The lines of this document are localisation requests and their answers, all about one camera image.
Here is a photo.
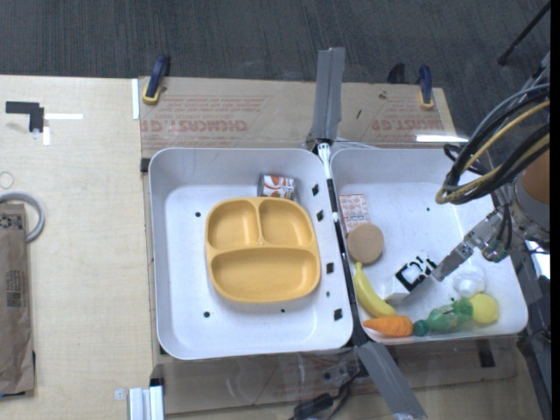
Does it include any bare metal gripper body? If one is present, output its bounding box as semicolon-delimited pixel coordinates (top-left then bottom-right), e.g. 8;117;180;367
463;209;531;253

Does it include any white round bottle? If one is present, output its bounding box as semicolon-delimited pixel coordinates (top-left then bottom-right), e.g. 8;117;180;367
451;265;487;299

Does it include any white box with black print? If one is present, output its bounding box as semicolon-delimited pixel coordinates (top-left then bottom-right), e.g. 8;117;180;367
383;255;439;306

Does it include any white plastic tray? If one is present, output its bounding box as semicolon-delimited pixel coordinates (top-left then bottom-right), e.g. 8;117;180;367
147;146;354;361
328;146;530;347

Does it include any green plastic bottle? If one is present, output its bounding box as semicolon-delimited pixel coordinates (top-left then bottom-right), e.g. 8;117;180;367
412;297;475;338

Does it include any yellow lemon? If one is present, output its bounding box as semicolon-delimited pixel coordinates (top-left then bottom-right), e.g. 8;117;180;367
467;292;501;326

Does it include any orange carrot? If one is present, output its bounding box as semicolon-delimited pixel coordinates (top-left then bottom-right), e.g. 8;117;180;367
361;314;415;339

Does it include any tan round biscuit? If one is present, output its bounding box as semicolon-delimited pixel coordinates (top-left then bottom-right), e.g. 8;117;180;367
346;222;386;266

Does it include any yellow banana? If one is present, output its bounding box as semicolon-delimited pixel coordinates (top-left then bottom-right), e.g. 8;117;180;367
352;261;398;319

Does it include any orange and white carton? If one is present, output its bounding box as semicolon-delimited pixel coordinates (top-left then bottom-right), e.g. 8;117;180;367
337;193;372;236

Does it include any yellow divided plate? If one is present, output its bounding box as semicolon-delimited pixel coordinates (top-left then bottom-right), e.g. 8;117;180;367
204;196;322;304

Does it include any orange and white can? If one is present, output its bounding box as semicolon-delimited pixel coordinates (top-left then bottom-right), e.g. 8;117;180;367
256;173;297;202

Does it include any brown cardboard board red print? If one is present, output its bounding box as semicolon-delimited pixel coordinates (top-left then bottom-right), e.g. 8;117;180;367
137;75;518;415

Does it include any brown paper bag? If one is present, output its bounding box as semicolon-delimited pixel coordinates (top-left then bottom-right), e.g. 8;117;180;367
0;203;37;397

